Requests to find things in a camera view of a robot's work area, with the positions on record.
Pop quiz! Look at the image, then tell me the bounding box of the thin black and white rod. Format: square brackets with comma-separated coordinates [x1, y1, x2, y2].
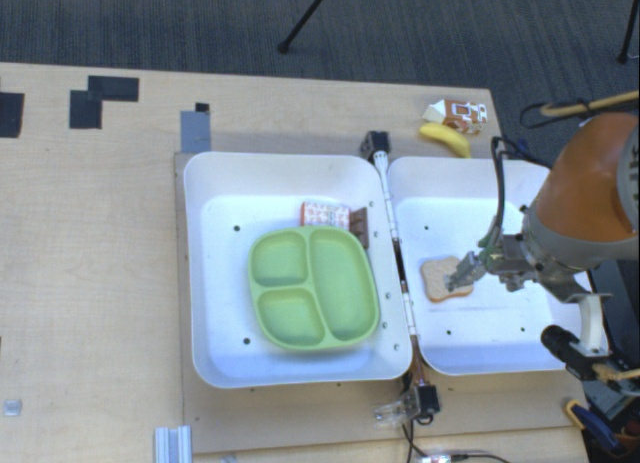
[371, 149, 427, 388]

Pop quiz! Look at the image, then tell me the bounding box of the brown chocolate bar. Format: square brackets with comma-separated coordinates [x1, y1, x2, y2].
[347, 206, 373, 251]

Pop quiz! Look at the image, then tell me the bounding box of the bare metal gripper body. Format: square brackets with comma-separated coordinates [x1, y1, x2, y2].
[481, 233, 550, 283]

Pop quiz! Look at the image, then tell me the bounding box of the orange and white patterned carton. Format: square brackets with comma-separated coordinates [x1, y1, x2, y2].
[299, 201, 352, 230]

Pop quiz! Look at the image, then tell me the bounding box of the white and brown milk carton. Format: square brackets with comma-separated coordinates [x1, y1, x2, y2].
[422, 98, 489, 136]

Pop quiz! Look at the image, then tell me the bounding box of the yellow banana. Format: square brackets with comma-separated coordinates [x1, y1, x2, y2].
[418, 122, 473, 159]

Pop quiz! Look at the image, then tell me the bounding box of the green divided plate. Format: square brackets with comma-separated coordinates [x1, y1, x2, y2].
[247, 225, 382, 352]

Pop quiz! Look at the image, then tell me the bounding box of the black block with thin wires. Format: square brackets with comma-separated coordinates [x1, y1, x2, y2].
[360, 130, 392, 157]
[416, 384, 443, 418]

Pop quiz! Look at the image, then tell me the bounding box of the white plastic tray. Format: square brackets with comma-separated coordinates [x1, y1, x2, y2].
[387, 155, 610, 377]
[182, 151, 414, 390]

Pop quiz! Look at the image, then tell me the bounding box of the black cylinder on white bracket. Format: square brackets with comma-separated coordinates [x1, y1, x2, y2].
[540, 292, 614, 382]

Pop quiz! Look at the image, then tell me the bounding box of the slice of toast bread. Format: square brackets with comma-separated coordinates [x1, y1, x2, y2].
[419, 255, 476, 304]

